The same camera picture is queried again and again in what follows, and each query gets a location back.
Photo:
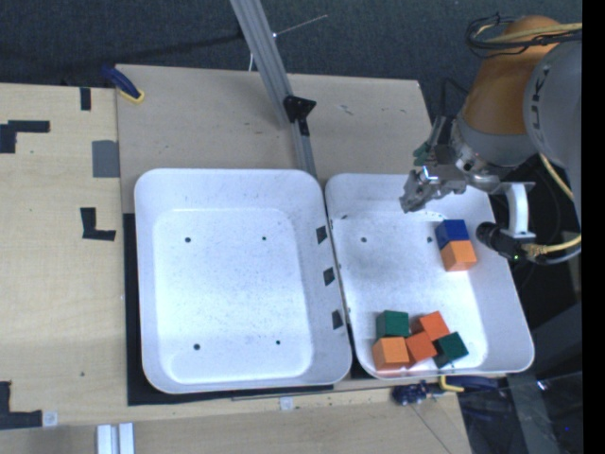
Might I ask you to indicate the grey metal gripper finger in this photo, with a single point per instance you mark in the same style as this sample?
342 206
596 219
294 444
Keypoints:
427 194
409 194

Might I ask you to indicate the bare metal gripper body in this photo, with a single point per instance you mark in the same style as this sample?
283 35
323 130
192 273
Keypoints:
451 175

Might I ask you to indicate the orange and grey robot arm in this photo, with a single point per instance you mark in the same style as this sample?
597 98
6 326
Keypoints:
501 97

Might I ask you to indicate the blue cube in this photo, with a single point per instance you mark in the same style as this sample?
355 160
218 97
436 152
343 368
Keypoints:
451 232

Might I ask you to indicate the orange cube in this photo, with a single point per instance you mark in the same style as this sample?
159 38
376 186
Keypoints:
434 324
459 256
420 346
390 353

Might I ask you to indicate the white plastic tray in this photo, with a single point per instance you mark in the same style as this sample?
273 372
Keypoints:
231 291
402 282

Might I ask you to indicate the green cube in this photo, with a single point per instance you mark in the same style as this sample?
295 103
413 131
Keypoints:
392 323
453 345

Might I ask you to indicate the pale wood board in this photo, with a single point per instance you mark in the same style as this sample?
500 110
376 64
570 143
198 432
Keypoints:
212 126

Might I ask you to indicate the black cylinder on white bracket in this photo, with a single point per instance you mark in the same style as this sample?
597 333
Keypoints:
501 241

